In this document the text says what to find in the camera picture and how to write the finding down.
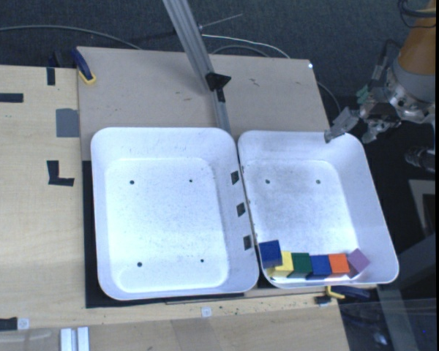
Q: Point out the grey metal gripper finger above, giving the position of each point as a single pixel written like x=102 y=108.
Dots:
x=372 y=133
x=339 y=124

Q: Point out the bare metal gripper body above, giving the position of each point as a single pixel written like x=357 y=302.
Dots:
x=406 y=106

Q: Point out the brown cardboard board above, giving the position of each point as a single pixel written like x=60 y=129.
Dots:
x=150 y=86

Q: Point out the orange cube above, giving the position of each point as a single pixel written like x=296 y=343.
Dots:
x=338 y=263

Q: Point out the yellow cube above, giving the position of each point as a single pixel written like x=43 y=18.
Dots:
x=287 y=263

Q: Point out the purple cube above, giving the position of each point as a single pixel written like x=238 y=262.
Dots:
x=358 y=260

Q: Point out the white plastic tray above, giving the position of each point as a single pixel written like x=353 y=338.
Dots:
x=164 y=214
x=300 y=203

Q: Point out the green cube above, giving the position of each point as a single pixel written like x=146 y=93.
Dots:
x=301 y=262

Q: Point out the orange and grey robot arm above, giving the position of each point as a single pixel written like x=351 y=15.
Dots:
x=419 y=53

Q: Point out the dark blue cube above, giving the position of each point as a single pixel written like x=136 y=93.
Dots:
x=270 y=252

